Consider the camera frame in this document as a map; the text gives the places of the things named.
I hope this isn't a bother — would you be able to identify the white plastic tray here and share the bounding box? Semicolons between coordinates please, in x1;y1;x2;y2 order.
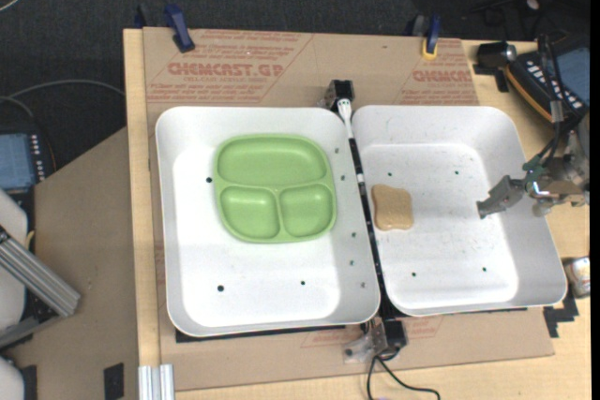
154;106;382;338
350;104;569;319

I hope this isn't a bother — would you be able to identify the tan biscuit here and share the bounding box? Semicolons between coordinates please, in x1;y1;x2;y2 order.
370;183;414;231

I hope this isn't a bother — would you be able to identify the small silver can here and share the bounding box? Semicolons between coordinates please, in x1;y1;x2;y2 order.
562;256;592;299

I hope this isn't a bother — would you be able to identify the black cylindrical device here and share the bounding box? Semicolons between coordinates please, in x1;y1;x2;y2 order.
472;40;518;93

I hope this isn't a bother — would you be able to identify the green divided plate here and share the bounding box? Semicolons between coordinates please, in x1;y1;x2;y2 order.
214;133;338;244

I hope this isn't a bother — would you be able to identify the brown cardboard board red print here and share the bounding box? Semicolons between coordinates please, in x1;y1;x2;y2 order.
142;26;557;393

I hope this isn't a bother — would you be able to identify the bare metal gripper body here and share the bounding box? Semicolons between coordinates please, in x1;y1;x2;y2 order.
522;156;591;209

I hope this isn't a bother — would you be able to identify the thin black and white rod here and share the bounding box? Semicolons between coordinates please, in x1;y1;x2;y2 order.
335;99;393;324

